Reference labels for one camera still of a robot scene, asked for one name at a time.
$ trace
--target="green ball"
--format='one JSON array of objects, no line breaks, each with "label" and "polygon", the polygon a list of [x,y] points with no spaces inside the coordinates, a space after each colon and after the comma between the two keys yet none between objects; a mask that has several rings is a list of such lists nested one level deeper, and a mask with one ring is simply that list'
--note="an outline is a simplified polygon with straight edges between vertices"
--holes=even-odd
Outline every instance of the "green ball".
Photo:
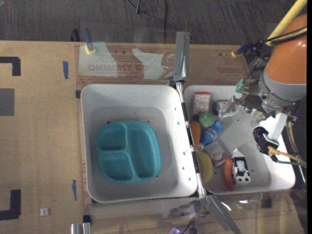
[{"label": "green ball", "polygon": [[216,120],[216,116],[207,111],[200,113],[198,117],[198,121],[203,127],[203,129],[211,127],[214,124],[215,120]]}]

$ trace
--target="blue bottle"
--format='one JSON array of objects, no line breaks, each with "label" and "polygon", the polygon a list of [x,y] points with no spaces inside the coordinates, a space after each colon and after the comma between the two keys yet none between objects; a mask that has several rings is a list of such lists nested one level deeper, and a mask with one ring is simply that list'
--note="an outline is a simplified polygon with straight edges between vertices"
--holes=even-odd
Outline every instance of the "blue bottle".
[{"label": "blue bottle", "polygon": [[220,120],[216,120],[211,127],[206,128],[201,136],[198,149],[201,151],[204,147],[212,143],[220,133],[224,130],[224,124]]}]

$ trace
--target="dark floor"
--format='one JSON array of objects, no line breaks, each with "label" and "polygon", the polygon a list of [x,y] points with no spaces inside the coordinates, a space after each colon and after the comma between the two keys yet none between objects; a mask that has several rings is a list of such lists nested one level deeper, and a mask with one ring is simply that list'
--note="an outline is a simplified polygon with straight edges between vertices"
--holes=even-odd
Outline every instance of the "dark floor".
[{"label": "dark floor", "polygon": [[[192,44],[244,45],[267,37],[296,0],[141,0],[139,14],[133,7],[137,0],[0,1],[0,40],[70,41],[74,29],[84,40],[87,27],[93,41],[174,43],[176,31],[187,28]],[[305,160],[306,111],[305,98],[294,125]],[[295,170],[294,198],[306,209],[306,191]],[[307,230],[307,215],[301,220]]]}]

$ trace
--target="white square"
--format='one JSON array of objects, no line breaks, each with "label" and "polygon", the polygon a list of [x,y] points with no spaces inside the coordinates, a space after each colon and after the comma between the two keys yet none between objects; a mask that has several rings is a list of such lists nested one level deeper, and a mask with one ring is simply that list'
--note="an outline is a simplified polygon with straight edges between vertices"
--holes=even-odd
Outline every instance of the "white square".
[{"label": "white square", "polygon": [[40,209],[40,216],[48,216],[48,215],[49,215],[49,208]]}]

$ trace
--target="teal divided bowl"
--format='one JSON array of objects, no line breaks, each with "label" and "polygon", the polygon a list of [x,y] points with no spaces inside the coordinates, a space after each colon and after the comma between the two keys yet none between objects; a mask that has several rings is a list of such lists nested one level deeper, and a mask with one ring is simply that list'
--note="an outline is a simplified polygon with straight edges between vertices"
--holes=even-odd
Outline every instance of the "teal divided bowl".
[{"label": "teal divided bowl", "polygon": [[154,130],[141,121],[119,121],[100,128],[96,137],[102,174],[119,183],[142,182],[161,169],[159,144]]}]

